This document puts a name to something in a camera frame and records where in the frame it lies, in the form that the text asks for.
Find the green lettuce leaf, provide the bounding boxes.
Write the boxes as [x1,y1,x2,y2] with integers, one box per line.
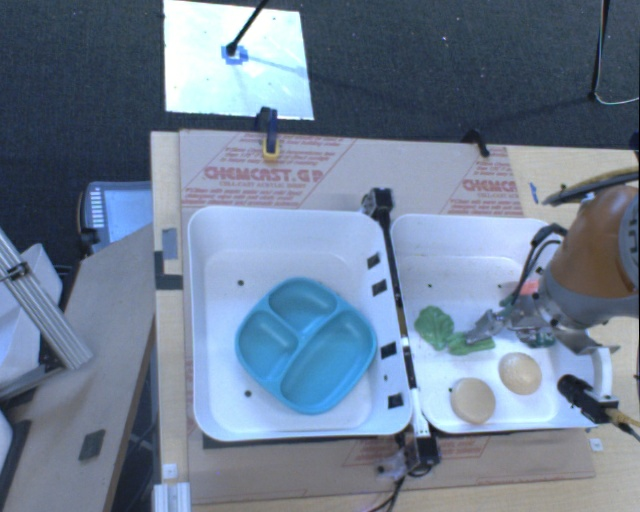
[413,305,497,357]

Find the white plastic tray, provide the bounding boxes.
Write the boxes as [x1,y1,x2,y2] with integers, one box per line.
[390,213,602,435]
[187,205,415,444]

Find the black block with thin wires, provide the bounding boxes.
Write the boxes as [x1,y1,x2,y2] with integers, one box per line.
[360,187,394,217]
[377,433,443,480]

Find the beige round biscuit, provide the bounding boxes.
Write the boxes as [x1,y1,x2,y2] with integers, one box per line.
[449,377,497,426]
[497,351,543,397]

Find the black cylinder on white bracket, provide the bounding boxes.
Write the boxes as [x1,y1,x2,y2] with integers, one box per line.
[556,344,621,426]

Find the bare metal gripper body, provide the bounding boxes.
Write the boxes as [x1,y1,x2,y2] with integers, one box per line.
[501,292,558,347]

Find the brown cardboard board red print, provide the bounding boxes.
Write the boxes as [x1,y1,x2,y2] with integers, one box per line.
[178,128,598,506]

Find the thin black and white rod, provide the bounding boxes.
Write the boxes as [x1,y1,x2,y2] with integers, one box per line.
[378,208,430,444]

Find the blue divided plate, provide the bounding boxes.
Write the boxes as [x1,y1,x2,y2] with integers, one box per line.
[234,276,379,416]

